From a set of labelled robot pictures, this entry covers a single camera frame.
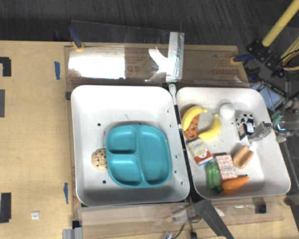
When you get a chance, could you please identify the blue divided plate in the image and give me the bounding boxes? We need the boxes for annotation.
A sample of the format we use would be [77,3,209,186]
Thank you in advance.
[105,124,172,189]

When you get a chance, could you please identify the green toy vegetable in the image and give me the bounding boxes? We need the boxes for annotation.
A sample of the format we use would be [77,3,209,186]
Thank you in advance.
[205,161,221,190]

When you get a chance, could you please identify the orange carrot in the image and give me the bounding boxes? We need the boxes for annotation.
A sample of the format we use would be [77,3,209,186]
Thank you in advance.
[212,175,250,195]

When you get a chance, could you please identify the tan hot dog bun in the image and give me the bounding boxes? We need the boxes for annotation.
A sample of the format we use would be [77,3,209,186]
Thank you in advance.
[232,145,255,170]

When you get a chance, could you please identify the thin black and white rod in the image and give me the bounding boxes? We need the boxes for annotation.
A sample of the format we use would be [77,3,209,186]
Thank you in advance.
[168,83,196,202]

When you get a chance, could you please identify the orange toy with face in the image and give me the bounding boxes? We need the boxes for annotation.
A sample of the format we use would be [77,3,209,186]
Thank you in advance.
[180,107,201,142]

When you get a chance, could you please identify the black and white cow carton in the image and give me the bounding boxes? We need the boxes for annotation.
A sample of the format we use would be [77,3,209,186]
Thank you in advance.
[235,113,256,141]

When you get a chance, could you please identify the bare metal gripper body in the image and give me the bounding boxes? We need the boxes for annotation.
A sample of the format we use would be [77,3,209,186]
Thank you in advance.
[271,121,299,137]

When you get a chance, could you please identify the white ball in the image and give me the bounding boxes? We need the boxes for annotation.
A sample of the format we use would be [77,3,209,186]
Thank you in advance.
[219,102,236,120]

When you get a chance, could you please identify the orange and white soup carton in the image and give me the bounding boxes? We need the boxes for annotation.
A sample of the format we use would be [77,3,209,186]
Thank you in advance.
[185,137,214,167]

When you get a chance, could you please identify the pink and white carton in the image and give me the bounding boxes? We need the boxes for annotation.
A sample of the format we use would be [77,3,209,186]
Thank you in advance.
[215,153,238,182]

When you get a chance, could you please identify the beige chocolate chip biscuit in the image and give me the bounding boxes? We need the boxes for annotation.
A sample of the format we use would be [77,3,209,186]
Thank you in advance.
[91,148,108,171]

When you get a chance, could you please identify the yellow banana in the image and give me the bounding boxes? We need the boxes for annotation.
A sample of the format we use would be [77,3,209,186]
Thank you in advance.
[181,105,208,130]
[197,114,222,142]

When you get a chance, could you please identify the white plastic tray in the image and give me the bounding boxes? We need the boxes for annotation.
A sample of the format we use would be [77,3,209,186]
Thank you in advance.
[175,86,292,201]
[70,84,191,207]

